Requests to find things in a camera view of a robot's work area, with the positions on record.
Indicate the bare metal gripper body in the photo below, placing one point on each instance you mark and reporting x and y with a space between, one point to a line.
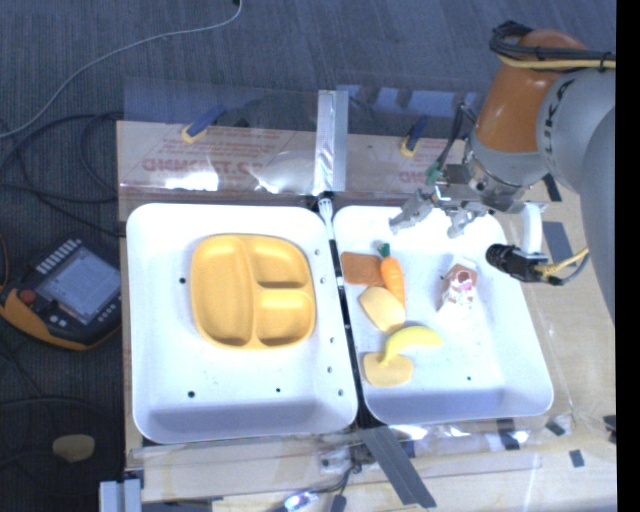
467 192

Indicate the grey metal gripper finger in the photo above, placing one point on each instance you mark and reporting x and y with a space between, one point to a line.
411 214
461 222

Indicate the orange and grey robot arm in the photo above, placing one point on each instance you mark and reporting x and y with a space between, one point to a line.
575 130

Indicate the brown cardboard board red print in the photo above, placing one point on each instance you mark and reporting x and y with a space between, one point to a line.
380 170

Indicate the orange carrot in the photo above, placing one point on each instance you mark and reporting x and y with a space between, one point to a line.
393 276

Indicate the brown toast slice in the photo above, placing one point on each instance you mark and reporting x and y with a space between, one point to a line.
360 269

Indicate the yellow banana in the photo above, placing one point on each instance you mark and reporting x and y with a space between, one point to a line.
412 337

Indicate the white plastic tray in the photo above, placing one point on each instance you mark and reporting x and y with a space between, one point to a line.
480 360
230 390

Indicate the yellow round biscuit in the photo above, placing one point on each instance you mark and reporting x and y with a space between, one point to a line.
387 374

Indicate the yellow divided plate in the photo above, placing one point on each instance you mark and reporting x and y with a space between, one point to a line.
225 295

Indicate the dull yellow lump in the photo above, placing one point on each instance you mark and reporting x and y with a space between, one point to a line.
73 446

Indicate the black cylinder on white bracket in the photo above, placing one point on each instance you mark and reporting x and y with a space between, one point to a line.
515 261

